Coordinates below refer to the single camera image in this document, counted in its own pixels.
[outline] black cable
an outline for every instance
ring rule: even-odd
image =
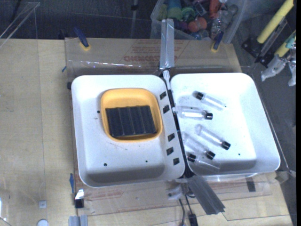
[[[181,226],[184,226],[184,222],[185,222],[185,208],[184,208],[184,205],[181,201],[181,199],[179,199],[179,202],[180,202],[180,205],[182,207],[182,211],[183,211],[183,216],[182,216],[182,223],[181,223]]]
[[[190,214],[188,215],[190,226],[198,226],[197,216],[192,212],[187,196],[189,195],[185,194],[186,202],[190,210]]]
[[[187,205],[189,207],[190,213],[193,214],[192,210],[191,210],[191,207],[190,207],[190,204],[189,204],[189,201],[188,201],[188,198],[187,198],[187,195],[185,195],[185,198],[186,198],[186,202],[187,202]]]

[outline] plastic storage bin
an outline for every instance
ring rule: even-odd
[[[277,11],[285,0],[246,0],[245,10],[242,13],[242,21]]]
[[[161,22],[157,18],[164,1],[165,0],[157,1],[157,4],[150,16],[152,20],[151,39],[159,39],[161,36]],[[228,6],[232,4],[238,6],[238,12],[225,32],[223,42],[231,43],[242,21],[277,10],[284,1],[285,0],[227,0],[226,4]],[[195,40],[195,38],[189,34],[176,29],[174,30],[174,38],[176,40]]]

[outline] gray floor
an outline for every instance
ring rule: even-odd
[[[135,32],[132,36],[132,11],[133,0],[23,0],[39,1],[40,7],[36,11],[37,34],[39,39],[59,39],[62,33],[65,36],[75,36],[73,27],[83,30],[87,37],[96,38],[145,38],[150,37],[151,13],[157,0],[139,0]],[[11,11],[0,8],[0,31],[8,24]],[[289,87],[288,81],[291,72],[285,68],[279,75],[260,80],[260,71],[265,67],[255,64],[254,58],[241,48],[242,43],[251,35],[258,35],[272,17],[272,14],[256,17],[241,23],[232,41],[236,48],[238,59],[242,66],[249,66],[248,73],[253,77],[261,94],[263,103],[267,108],[273,128],[279,141],[279,151],[282,163],[279,171],[296,171],[296,87]],[[295,16],[288,18],[287,26],[273,44],[276,49],[295,27]],[[30,24],[25,23],[23,29],[17,32],[15,38],[35,38],[36,31],[26,29]],[[285,199],[291,213],[294,225],[297,225],[296,216],[296,178],[288,175],[288,180],[281,184]]]

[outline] transparent panel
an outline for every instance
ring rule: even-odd
[[[296,65],[293,56],[289,56],[289,48],[285,50],[282,46],[283,44],[288,45],[289,41],[294,42],[291,35],[296,29],[296,7],[286,15],[286,25],[282,31],[272,33],[262,44],[260,52],[264,50],[266,53],[259,57],[260,60],[256,60],[256,57],[246,48],[249,39],[257,38],[274,15],[275,13],[267,13],[241,23],[234,44],[238,52],[239,62],[251,67],[249,75],[256,83],[281,157],[281,164],[277,170],[277,179],[282,189],[280,195],[284,195],[289,215],[293,224],[297,225],[296,85],[291,84],[293,69],[296,68]],[[277,68],[277,63],[275,63],[277,61],[274,60],[276,51],[282,53],[282,59],[286,58],[289,62],[281,69],[275,69],[275,73],[270,73],[270,77],[262,81],[262,73],[267,72],[267,68],[270,72],[272,72],[272,67]]]
[[[81,75],[96,74],[153,74],[160,76],[160,40],[146,39],[103,39],[87,38],[91,48],[84,50],[78,38],[66,38],[66,58],[68,82]],[[247,73],[249,66],[240,66],[232,44],[221,44],[217,54],[207,53],[211,42],[175,40],[175,68],[170,70],[171,76],[179,73]],[[72,100],[71,120],[73,120]],[[157,225],[171,223],[179,225],[182,220],[181,199],[185,208],[186,223],[190,214],[189,206],[183,194],[172,195],[181,186],[178,180],[172,182],[148,182],[109,187],[89,187],[79,176],[74,123],[71,121],[74,150],[74,191],[84,191],[84,207],[78,208],[78,215],[88,215],[91,225],[131,224]],[[275,202],[280,205],[275,212],[285,214],[285,201],[278,197],[280,185],[275,180],[275,173],[254,175],[231,175],[228,177],[207,177],[207,182],[218,198],[226,205],[223,220],[239,220],[252,217],[270,217],[270,211],[262,213],[252,211],[247,214],[237,209],[236,200],[242,204],[257,201]],[[190,207],[200,222],[206,213],[197,199],[188,194]]]
[[[148,39],[151,34],[151,20],[102,16],[91,14],[71,14],[71,21],[66,31],[70,37],[76,37],[73,28],[80,28],[86,37]]]
[[[0,28],[1,225],[3,221],[13,226],[36,225],[47,218],[37,6],[0,2],[8,26]],[[17,33],[27,39],[12,39]]]

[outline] yellow rod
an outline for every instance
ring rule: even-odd
[[[289,51],[289,48],[286,47],[286,43],[287,43],[287,40],[284,41],[284,43],[276,50],[274,55],[278,54],[279,57],[282,58],[287,53],[287,51]]]
[[[281,8],[277,11],[277,13],[273,16],[273,18],[270,20],[268,25],[265,26],[263,31],[260,33],[260,35],[257,38],[257,41],[261,44],[267,40],[267,38],[270,36],[270,34],[276,29],[276,27],[279,25],[283,17],[285,17],[288,12],[293,8],[293,0],[286,0]]]

